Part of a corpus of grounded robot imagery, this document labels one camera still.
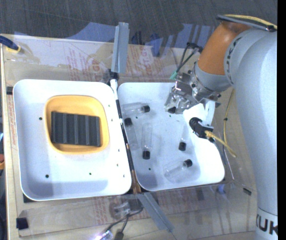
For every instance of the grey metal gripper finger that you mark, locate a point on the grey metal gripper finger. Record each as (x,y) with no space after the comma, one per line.
(170,104)
(184,107)

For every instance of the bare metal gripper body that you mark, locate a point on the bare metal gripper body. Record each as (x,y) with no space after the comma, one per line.
(185,87)

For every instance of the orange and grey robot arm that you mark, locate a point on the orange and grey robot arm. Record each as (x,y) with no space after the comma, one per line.
(255,89)

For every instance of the white plastic tray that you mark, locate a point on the white plastic tray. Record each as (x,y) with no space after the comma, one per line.
(70,174)
(167,136)

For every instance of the clear plastic bottle, black cap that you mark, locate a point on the clear plastic bottle, black cap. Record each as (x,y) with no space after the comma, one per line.
(182,144)
(135,109)
(130,129)
(146,144)
(177,170)

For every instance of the thin black and white rod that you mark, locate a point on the thin black and white rod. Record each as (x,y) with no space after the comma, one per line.
(119,114)

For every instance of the orange plate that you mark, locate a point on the orange plate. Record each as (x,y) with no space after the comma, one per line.
(75,103)

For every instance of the black ribbed block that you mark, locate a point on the black ribbed block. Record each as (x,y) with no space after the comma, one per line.
(75,129)

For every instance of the brown cardboard board, red print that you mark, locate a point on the brown cardboard board, red print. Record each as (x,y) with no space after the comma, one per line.
(57,56)

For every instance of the black cylinder on white bracket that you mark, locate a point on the black cylinder on white bracket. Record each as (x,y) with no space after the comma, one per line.
(199,127)

